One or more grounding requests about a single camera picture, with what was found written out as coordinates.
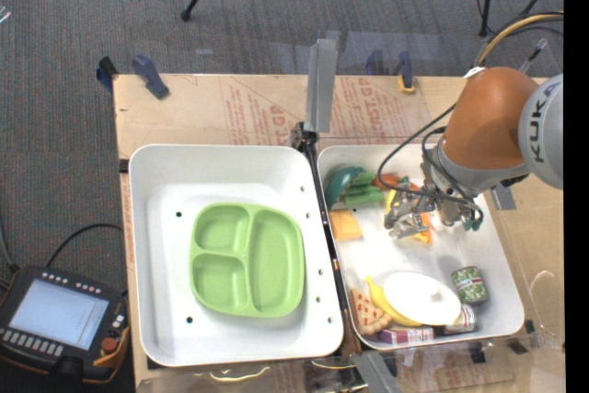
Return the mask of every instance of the banana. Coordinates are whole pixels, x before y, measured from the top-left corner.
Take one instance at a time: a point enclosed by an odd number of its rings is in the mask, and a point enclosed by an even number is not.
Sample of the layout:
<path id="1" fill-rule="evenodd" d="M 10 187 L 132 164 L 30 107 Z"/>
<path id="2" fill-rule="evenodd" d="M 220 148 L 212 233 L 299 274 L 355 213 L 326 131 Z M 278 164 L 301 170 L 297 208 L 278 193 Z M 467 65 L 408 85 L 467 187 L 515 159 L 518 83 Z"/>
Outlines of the banana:
<path id="1" fill-rule="evenodd" d="M 368 288 L 370 289 L 370 301 L 372 301 L 374 306 L 382 309 L 385 313 L 388 313 L 393 321 L 401 326 L 408 326 L 410 328 L 417 328 L 422 325 L 417 321 L 413 321 L 413 319 L 401 315 L 393 306 L 391 306 L 385 297 L 383 289 L 373 282 L 370 275 L 364 278 L 364 281 L 368 283 Z"/>

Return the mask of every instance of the orange cheese block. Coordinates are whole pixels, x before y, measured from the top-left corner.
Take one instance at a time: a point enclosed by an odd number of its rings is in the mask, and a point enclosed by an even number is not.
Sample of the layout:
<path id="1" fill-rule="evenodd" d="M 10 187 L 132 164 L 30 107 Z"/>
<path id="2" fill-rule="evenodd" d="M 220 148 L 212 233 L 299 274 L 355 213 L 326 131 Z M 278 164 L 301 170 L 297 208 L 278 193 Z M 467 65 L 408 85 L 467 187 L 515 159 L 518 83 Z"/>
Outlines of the orange cheese block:
<path id="1" fill-rule="evenodd" d="M 353 320 L 361 335 L 376 334 L 391 324 L 390 315 L 374 306 L 370 298 L 360 290 L 356 288 L 350 290 L 350 301 Z"/>
<path id="2" fill-rule="evenodd" d="M 362 235 L 362 228 L 349 208 L 329 210 L 328 216 L 334 239 L 356 239 Z"/>

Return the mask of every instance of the pie slice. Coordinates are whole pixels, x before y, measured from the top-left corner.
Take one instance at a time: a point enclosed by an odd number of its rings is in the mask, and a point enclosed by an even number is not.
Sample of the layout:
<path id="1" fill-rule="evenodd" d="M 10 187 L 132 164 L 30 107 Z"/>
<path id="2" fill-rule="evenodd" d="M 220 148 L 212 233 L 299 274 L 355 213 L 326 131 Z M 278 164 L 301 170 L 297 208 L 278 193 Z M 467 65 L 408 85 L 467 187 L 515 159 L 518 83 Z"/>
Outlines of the pie slice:
<path id="1" fill-rule="evenodd" d="M 361 335 L 376 334 L 391 324 L 390 315 L 374 306 L 370 297 L 357 288 L 350 290 L 350 300 L 353 320 Z"/>

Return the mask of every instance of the gray carpet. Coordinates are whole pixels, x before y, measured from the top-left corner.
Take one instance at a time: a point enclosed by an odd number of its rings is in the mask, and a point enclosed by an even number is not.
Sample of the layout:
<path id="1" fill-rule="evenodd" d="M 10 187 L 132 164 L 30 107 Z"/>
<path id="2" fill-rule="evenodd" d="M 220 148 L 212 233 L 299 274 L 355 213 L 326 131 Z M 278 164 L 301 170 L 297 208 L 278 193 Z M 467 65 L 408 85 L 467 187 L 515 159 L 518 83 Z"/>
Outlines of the gray carpet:
<path id="1" fill-rule="evenodd" d="M 408 51 L 415 75 L 463 75 L 493 31 L 531 0 L 0 0 L 0 214 L 14 262 L 44 264 L 79 228 L 121 224 L 112 95 L 96 79 L 109 56 L 121 73 L 149 56 L 161 73 L 307 74 L 308 48 L 338 40 L 338 74 L 366 74 L 382 50 L 392 70 Z M 562 10 L 537 0 L 532 13 Z M 503 40 L 487 65 L 518 68 L 541 38 L 548 46 L 528 71 L 563 71 L 563 23 Z M 54 267 L 123 289 L 121 231 L 96 228 L 68 244 Z M 8 279 L 0 263 L 0 278 Z M 0 364 L 0 392 L 46 392 L 46 379 Z M 131 356 L 112 383 L 84 391 L 133 391 Z"/>

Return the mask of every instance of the white cable tie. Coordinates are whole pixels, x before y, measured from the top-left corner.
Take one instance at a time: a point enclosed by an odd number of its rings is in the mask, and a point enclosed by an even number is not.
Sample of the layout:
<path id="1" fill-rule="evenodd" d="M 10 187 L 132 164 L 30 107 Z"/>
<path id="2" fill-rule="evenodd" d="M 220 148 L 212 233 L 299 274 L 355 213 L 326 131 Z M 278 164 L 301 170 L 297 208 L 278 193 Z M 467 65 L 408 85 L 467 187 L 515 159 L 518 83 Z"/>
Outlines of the white cable tie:
<path id="1" fill-rule="evenodd" d="M 470 69 L 470 71 L 468 71 L 466 74 L 464 74 L 464 78 L 468 79 L 469 77 L 473 76 L 474 74 L 478 74 L 480 71 L 484 71 L 485 69 L 487 69 L 486 67 L 473 67 L 472 69 Z"/>

